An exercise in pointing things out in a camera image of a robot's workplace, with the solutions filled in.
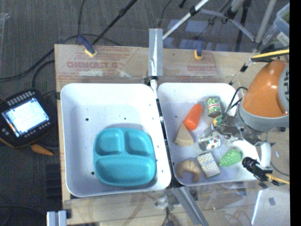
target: lit screen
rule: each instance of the lit screen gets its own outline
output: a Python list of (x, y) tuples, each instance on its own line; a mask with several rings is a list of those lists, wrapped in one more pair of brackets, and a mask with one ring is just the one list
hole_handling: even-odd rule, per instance
[(2, 115), (17, 137), (49, 120), (36, 98), (9, 109)]

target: green toy fruit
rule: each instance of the green toy fruit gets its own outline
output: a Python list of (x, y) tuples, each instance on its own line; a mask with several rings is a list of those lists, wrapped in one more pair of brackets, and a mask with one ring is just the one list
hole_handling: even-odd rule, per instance
[(237, 149), (228, 150), (220, 161), (221, 167), (231, 166), (241, 160), (241, 152)]

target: white plastic tray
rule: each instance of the white plastic tray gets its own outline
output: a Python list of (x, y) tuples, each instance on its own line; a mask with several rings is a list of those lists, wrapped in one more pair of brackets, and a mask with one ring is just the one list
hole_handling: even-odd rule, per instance
[[(205, 153), (199, 148), (197, 138), (198, 135), (203, 134), (203, 131), (208, 128), (213, 121), (213, 119), (208, 116), (206, 100), (209, 97), (219, 97), (224, 111), (230, 103), (234, 93), (235, 89), (232, 86), (223, 83), (163, 83), (158, 87), (158, 97), (164, 117), (174, 174), (181, 184), (185, 186), (197, 186), (212, 183), (255, 180), (252, 173), (243, 168), (241, 162), (229, 167), (219, 166), (221, 173), (209, 179), (206, 179), (202, 172), (200, 180), (195, 183), (191, 180), (191, 173), (185, 172), (183, 174), (184, 177), (179, 178), (175, 172), (175, 168), (180, 162), (190, 159), (198, 163), (196, 158), (200, 154)], [(184, 121), (186, 115), (196, 103), (202, 104), (203, 112), (198, 127), (195, 130), (190, 131), (194, 137), (195, 144), (190, 146), (177, 145), (174, 143), (174, 140), (177, 136), (180, 124)], [(234, 115), (234, 113), (235, 110), (233, 108), (229, 114)], [(207, 151), (213, 154), (217, 164), (231, 147), (239, 148), (243, 154), (242, 158), (249, 156), (260, 161), (255, 146), (250, 143), (246, 141), (236, 141), (233, 145), (226, 146), (223, 137), (221, 137), (221, 141), (221, 147)]]
[[(77, 197), (151, 191), (166, 188), (171, 170), (155, 96), (143, 84), (68, 84), (61, 91), (66, 184)], [(97, 179), (93, 166), (96, 135), (109, 127), (147, 133), (153, 142), (157, 171), (141, 187), (117, 187)]]

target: teal divided plate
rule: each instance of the teal divided plate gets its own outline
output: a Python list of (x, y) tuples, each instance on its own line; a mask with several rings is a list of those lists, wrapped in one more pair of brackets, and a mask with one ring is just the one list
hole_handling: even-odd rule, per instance
[(132, 128), (107, 128), (94, 141), (93, 160), (98, 179), (111, 186), (142, 186), (156, 174), (151, 138)]

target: brown croissant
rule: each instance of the brown croissant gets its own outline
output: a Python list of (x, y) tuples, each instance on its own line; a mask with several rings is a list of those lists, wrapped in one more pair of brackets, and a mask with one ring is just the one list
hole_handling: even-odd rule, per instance
[(193, 174), (193, 182), (197, 182), (201, 178), (201, 169), (194, 161), (185, 160), (177, 165), (176, 173), (180, 178), (183, 178), (184, 171), (191, 172)]

